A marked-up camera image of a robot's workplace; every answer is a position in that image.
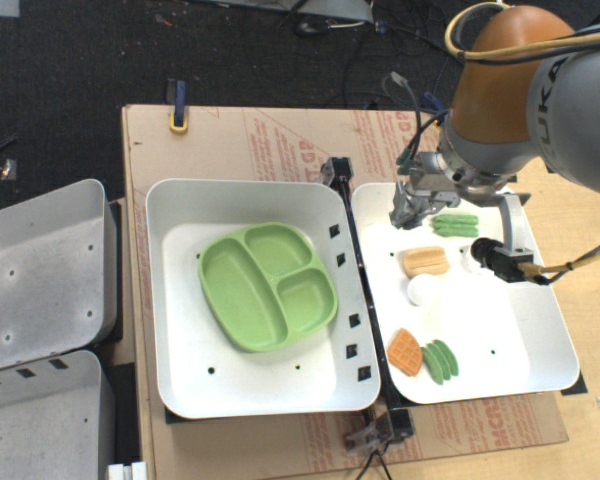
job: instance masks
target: black floor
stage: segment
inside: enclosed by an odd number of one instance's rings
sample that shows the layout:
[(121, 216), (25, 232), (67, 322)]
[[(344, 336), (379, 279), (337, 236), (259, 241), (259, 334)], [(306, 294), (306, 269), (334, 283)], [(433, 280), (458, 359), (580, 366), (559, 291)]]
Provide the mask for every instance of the black floor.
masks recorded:
[[(84, 178), (122, 197), (120, 109), (163, 103), (168, 78), (187, 82), (190, 105), (411, 108), (382, 88), (396, 71), (448, 106), (461, 65), (442, 49), (445, 24), (482, 1), (377, 0), (383, 34), (299, 37), (300, 16), (209, 3), (20, 0), (20, 18), (0, 18), (0, 141), (17, 137), (0, 151), (0, 209)], [(600, 19), (600, 0), (504, 1), (575, 29)], [(15, 179), (2, 179), (7, 160)]]

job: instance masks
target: cardboard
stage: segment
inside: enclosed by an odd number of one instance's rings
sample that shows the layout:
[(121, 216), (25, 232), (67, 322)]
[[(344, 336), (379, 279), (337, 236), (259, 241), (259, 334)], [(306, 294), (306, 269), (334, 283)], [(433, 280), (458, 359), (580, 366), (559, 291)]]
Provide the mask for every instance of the cardboard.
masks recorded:
[[(169, 131), (169, 111), (167, 106), (146, 105), (123, 109), (141, 448), (150, 478), (265, 479), (311, 473), (319, 478), (351, 478), (355, 473), (338, 471), (360, 468), (366, 459), (344, 449), (344, 436), (364, 427), (359, 414), (167, 422), (156, 387), (144, 200), (149, 188), (165, 178), (316, 181), (322, 163), (331, 156), (351, 159), (354, 185), (393, 181), (395, 159), (415, 130), (414, 115), (190, 107), (187, 133), (175, 135)], [(421, 144), (431, 149), (436, 141), (437, 130), (431, 127)], [(556, 195), (543, 185), (542, 165), (535, 162), (532, 167), (530, 188), (540, 194), (536, 200), (542, 211), (532, 206), (539, 215), (537, 221), (526, 213), (543, 258), (546, 264), (575, 259), (600, 241), (600, 197), (558, 180), (556, 190), (569, 190), (578, 210), (568, 211), (574, 221), (578, 217), (585, 221), (590, 240), (578, 243), (582, 231), (570, 230), (568, 225), (560, 227), (562, 237), (556, 237), (555, 231), (539, 230), (534, 222), (544, 222), (543, 211), (556, 206)], [(520, 191), (527, 188), (520, 185)], [(552, 223), (561, 221), (556, 212), (546, 218)], [(585, 378), (600, 394), (600, 265), (580, 276), (577, 272), (570, 275), (573, 282), (564, 290), (556, 288), (556, 295), (563, 312), (577, 315), (571, 319), (574, 325), (589, 333), (580, 334), (589, 347), (581, 354), (581, 362)], [(580, 311), (588, 311), (586, 320), (581, 321)], [(578, 349), (581, 342), (575, 338), (574, 342)], [(458, 464), (428, 459), (498, 451), (490, 459), (463, 462), (471, 471), (464, 476), (600, 478), (600, 410), (594, 400), (588, 393), (571, 397), (541, 393), (416, 406), (411, 409), (415, 436), (391, 446), (385, 460), (393, 465), (394, 478), (401, 478), (397, 475), (402, 473), (405, 478), (416, 478), (423, 468), (432, 472), (431, 478), (457, 478)], [(565, 412), (574, 422), (571, 427), (561, 417)], [(547, 444), (558, 447), (540, 446)], [(524, 448), (529, 456), (522, 464), (516, 462), (519, 454), (504, 451), (517, 448)]]

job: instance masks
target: cardboard sheet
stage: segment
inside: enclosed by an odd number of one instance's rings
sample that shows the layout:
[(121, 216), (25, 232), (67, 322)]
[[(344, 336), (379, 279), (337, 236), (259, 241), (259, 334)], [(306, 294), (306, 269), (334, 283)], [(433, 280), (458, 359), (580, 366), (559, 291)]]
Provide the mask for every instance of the cardboard sheet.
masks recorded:
[[(131, 236), (141, 297), (135, 311), (136, 330), (143, 336), (136, 345), (144, 345), (139, 367), (146, 375), (146, 391), (139, 388), (142, 447), (150, 474), (179, 480), (195, 472), (196, 478), (244, 480), (361, 467), (366, 457), (344, 448), (344, 436), (364, 426), (359, 414), (167, 423), (157, 391), (144, 203), (149, 188), (166, 178), (316, 181), (331, 156), (351, 159), (354, 185), (394, 181), (395, 159), (414, 133), (414, 115), (190, 107), (188, 132), (175, 135), (168, 128), (169, 111), (166, 106), (138, 105), (123, 111), (127, 201), (135, 220)], [(436, 142), (437, 130), (431, 127), (421, 147), (433, 148)], [(387, 463), (568, 440), (554, 393), (421, 405), (410, 411), (416, 434), (391, 446)]]

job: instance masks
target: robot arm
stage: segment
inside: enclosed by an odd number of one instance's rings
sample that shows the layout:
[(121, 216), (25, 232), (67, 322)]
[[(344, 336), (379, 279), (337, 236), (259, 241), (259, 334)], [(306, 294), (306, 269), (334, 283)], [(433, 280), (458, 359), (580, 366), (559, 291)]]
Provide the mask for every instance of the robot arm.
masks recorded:
[[(454, 37), (485, 7), (499, 12), (471, 51), (460, 50)], [(551, 172), (600, 192), (600, 26), (574, 33), (543, 9), (490, 2), (456, 16), (445, 41), (466, 65), (437, 151), (418, 152), (416, 142), (398, 159), (408, 178), (396, 184), (391, 222), (413, 229), (462, 199), (496, 206), (504, 243), (479, 239), (474, 258), (507, 282), (546, 284), (537, 269), (520, 268), (533, 261), (519, 223), (529, 195), (501, 189), (539, 156)]]

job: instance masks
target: green divided tray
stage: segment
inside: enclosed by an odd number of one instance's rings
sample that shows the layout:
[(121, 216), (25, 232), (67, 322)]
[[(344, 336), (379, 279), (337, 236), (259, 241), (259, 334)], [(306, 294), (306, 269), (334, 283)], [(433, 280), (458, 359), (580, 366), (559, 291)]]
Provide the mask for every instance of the green divided tray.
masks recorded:
[(225, 333), (266, 352), (327, 325), (338, 309), (322, 260), (297, 229), (278, 222), (242, 228), (200, 254), (198, 274)]

